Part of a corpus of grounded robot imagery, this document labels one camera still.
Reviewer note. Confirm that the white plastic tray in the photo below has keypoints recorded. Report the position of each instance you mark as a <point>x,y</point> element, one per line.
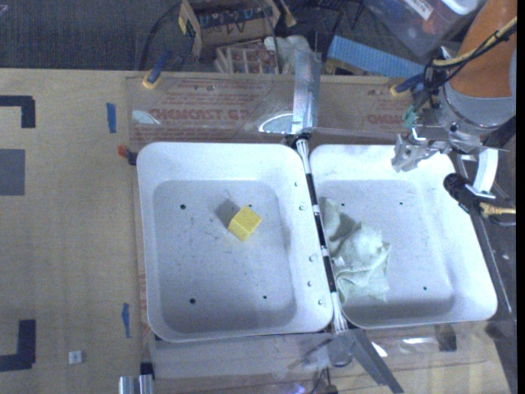
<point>426,236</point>
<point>221,277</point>

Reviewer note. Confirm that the thin black and white rod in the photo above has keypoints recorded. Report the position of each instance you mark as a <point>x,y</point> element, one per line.
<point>312,193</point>

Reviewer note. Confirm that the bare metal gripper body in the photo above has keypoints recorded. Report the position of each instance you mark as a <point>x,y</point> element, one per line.
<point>449,136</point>

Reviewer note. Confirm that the black cylinder on white bracket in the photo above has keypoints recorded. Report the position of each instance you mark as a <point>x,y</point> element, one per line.
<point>459,187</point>

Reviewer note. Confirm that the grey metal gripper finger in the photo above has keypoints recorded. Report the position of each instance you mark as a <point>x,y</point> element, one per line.
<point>422,153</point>
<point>403,160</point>

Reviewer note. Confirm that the yellow cube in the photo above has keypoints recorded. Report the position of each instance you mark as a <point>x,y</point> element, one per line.
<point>244,223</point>

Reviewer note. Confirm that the small white square block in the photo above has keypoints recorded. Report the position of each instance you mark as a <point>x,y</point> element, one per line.
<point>76,357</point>

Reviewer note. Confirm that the pale green cloth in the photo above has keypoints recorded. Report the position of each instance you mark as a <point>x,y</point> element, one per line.
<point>361,257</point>

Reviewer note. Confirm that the brown cardboard board red print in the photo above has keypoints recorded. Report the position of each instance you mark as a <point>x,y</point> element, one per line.
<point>205,113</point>

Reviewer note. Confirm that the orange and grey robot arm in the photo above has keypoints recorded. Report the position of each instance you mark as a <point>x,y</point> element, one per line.
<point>484,68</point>

